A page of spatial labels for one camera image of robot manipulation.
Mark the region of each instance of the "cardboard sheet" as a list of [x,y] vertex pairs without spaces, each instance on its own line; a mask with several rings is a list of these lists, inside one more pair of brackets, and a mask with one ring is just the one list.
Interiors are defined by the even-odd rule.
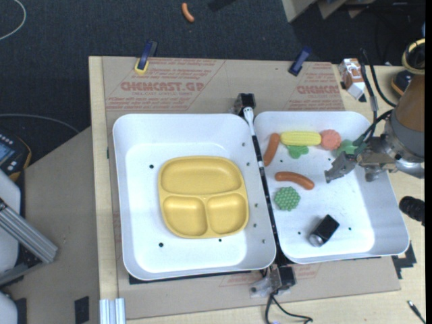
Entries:
[[[240,93],[253,93],[262,111],[343,111],[330,63],[150,58],[143,76],[134,57],[103,57],[119,295],[128,319],[265,304],[251,298],[259,271],[131,284],[122,261],[121,223],[112,127],[128,113],[226,113]],[[293,265],[297,284],[280,301],[299,301],[399,290],[391,257]]]

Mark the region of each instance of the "black floor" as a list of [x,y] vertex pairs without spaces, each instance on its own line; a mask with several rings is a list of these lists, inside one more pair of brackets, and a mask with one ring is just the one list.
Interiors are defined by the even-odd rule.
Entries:
[[[316,5],[288,23],[281,0],[18,0],[24,25],[0,39],[0,126],[25,140],[37,161],[90,125],[88,56],[139,56],[147,39],[160,57],[308,60],[339,63],[363,47],[375,65],[400,65],[422,37],[425,0],[377,0],[359,16],[326,20]],[[196,18],[180,12],[188,2]],[[0,0],[0,38],[23,18]],[[10,117],[26,114],[48,117]]]

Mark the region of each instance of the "yellow corn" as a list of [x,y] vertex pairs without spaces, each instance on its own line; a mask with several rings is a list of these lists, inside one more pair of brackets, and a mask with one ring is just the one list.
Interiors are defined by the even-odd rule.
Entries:
[[281,133],[281,143],[285,145],[312,146],[321,143],[318,132],[289,131]]

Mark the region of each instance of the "yellow plate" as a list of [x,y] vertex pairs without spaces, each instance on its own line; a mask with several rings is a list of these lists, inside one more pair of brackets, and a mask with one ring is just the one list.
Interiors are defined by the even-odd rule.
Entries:
[[224,157],[188,156],[159,171],[163,220],[183,238],[215,238],[242,230],[249,219],[242,173]]

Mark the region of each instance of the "orange sausage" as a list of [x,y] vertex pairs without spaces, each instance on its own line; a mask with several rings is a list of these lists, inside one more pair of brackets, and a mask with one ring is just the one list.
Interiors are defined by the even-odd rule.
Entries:
[[267,150],[265,151],[265,154],[263,157],[264,166],[268,166],[270,164],[271,160],[273,160],[273,158],[276,154],[277,147],[279,146],[280,140],[281,140],[281,137],[278,133],[272,133],[270,135],[269,145],[267,146]]
[[293,171],[279,171],[275,174],[275,179],[276,181],[295,182],[307,190],[312,190],[315,187],[315,184],[311,179],[302,174],[294,173]]
[[182,4],[182,13],[188,22],[193,23],[195,21],[194,16],[192,14],[190,14],[190,12],[188,10],[188,4],[187,3]]

